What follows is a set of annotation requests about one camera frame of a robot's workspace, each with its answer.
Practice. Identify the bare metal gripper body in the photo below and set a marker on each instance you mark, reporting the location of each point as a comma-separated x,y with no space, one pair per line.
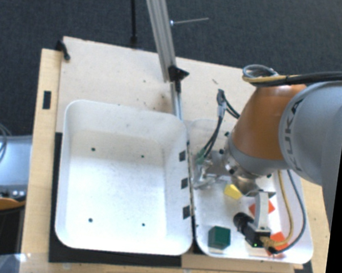
242,180

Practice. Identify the green cube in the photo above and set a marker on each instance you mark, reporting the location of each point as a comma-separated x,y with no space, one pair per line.
219,236

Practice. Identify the orange cube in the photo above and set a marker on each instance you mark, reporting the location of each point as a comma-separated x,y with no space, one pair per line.
278,238
271,207

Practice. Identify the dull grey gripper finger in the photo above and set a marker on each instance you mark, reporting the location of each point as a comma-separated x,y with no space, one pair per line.
208,183
198,176

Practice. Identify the black cylinder on white bracket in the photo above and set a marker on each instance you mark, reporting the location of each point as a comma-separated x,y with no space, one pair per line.
262,208

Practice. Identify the yellow cube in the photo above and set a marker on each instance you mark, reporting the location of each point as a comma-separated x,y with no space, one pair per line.
232,192

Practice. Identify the white plastic tray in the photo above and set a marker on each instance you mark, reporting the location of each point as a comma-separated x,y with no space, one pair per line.
114,181
211,208

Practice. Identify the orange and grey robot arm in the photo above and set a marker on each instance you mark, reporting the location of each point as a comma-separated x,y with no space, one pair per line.
311,127

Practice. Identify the pale wood board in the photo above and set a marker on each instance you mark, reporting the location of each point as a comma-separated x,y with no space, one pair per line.
110,73

